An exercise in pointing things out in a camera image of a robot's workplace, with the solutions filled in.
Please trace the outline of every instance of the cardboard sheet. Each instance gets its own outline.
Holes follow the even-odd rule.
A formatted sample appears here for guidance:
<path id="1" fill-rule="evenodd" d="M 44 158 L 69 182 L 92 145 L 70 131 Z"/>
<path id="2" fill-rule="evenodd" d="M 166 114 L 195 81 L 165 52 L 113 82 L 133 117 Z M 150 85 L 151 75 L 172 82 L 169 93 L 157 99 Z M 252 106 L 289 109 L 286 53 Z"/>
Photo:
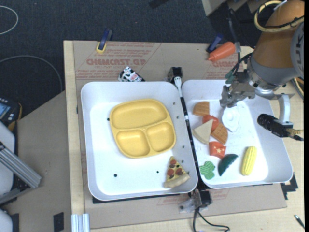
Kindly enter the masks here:
<path id="1" fill-rule="evenodd" d="M 187 194 L 94 203 L 87 184 L 80 91 L 91 81 L 116 81 L 126 66 L 146 81 L 163 81 L 171 67 L 182 67 L 183 82 L 190 79 L 224 79 L 233 68 L 237 54 L 222 60 L 208 61 L 207 44 L 108 42 L 105 52 L 96 52 L 96 41 L 74 41 L 76 89 L 81 140 L 85 209 L 90 214 L 91 228 L 138 224 L 191 218 L 193 214 L 179 212 L 179 203 Z M 241 56 L 251 52 L 243 47 Z M 286 207 L 280 184 L 210 189 L 212 204 L 203 211 L 205 216 L 278 209 Z"/>

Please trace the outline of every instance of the toy corn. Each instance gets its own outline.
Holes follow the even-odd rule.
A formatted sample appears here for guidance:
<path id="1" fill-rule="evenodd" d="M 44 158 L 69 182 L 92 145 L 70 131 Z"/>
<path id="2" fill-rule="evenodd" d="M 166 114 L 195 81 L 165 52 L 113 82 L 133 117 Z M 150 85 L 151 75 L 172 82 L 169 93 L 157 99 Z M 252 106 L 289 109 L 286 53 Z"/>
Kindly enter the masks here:
<path id="1" fill-rule="evenodd" d="M 247 148 L 241 166 L 241 173 L 243 175 L 251 174 L 256 159 L 256 153 L 257 153 L 256 147 L 250 146 Z"/>

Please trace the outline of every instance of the yellow cable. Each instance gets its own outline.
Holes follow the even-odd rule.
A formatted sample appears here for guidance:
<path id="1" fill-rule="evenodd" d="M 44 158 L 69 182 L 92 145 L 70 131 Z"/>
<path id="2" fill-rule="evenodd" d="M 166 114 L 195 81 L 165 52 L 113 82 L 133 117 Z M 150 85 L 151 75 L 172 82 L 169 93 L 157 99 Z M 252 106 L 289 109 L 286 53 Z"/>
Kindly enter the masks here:
<path id="1" fill-rule="evenodd" d="M 259 23 L 258 23 L 258 19 L 257 19 L 257 15 L 259 13 L 261 13 L 266 7 L 272 5 L 272 4 L 280 4 L 282 3 L 281 1 L 278 1 L 278 0 L 272 0 L 272 1 L 269 1 L 269 2 L 266 2 L 266 3 L 263 3 L 257 10 L 257 12 L 255 13 L 254 15 L 254 24 L 255 26 L 262 32 L 271 32 L 271 33 L 274 33 L 274 32 L 280 32 L 280 31 L 284 31 L 284 30 L 288 30 L 290 28 L 294 28 L 295 26 L 297 26 L 298 24 L 302 23 L 305 21 L 305 17 L 302 17 L 302 18 L 299 18 L 298 20 L 296 20 L 295 22 L 293 23 L 290 23 L 289 25 L 286 25 L 284 27 L 279 27 L 279 28 L 264 28 L 262 27 Z"/>

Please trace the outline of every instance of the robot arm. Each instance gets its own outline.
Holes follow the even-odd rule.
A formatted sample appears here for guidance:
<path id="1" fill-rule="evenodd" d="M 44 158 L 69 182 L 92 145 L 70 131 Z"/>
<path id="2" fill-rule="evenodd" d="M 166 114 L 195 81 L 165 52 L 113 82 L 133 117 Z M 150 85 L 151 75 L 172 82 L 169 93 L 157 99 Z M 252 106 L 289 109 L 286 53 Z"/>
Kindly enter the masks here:
<path id="1" fill-rule="evenodd" d="M 278 5 L 265 27 L 260 26 L 258 15 L 270 5 Z M 275 95 L 279 87 L 286 85 L 296 77 L 304 77 L 304 8 L 303 1 L 270 1 L 263 4 L 255 14 L 254 22 L 262 31 L 254 51 L 245 56 L 247 69 L 227 76 L 230 86 L 224 86 L 220 105 L 233 107 L 245 98 L 253 99 L 256 95 L 266 99 L 278 99 L 281 107 L 279 119 L 261 115 L 258 123 L 279 137 L 293 137 L 298 132 L 293 130 L 289 118 L 289 96 Z"/>

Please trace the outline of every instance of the black fabric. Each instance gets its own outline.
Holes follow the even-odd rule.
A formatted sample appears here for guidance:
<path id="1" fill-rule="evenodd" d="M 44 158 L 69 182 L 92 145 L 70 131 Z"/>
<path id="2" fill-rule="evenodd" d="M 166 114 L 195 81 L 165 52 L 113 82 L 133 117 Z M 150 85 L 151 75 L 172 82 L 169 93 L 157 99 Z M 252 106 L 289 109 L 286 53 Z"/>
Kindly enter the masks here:
<path id="1" fill-rule="evenodd" d="M 207 17 L 201 0 L 167 0 L 155 8 L 152 1 L 0 0 L 19 16 L 17 26 L 0 35 L 0 94 L 20 102 L 27 115 L 60 92 L 58 77 L 38 59 L 1 60 L 17 55 L 43 58 L 56 68 L 64 86 L 63 41 L 100 41 L 105 28 L 113 30 L 113 41 L 206 44 L 217 33 L 224 35 L 223 43 L 233 40 L 225 3 Z M 256 44 L 260 32 L 253 14 L 244 5 L 237 16 L 247 21 L 242 24 L 244 34 Z M 15 15 L 0 8 L 0 33 L 14 23 Z"/>

